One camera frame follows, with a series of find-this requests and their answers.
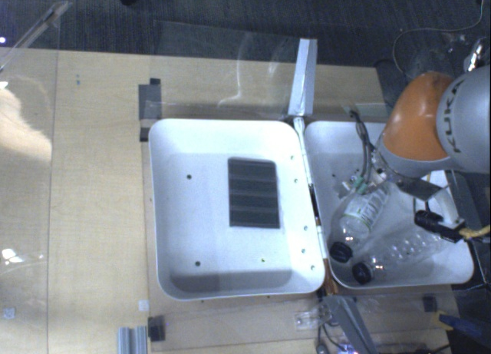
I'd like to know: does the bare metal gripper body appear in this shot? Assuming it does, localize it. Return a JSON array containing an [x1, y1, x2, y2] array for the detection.
[[342, 151, 400, 197]]

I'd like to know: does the clear plastic bottle with label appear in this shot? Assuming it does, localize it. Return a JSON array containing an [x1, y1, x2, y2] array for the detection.
[[329, 184, 393, 263]]

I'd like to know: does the white plastic tray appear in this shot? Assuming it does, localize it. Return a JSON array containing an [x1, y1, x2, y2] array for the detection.
[[303, 120, 476, 290], [147, 117, 328, 302]]

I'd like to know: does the black ribbed rectangular pad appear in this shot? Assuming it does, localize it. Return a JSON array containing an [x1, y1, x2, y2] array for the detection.
[[226, 157, 282, 230]]

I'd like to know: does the black cylinder on white bracket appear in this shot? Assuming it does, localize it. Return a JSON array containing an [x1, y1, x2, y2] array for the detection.
[[413, 178, 467, 244]]

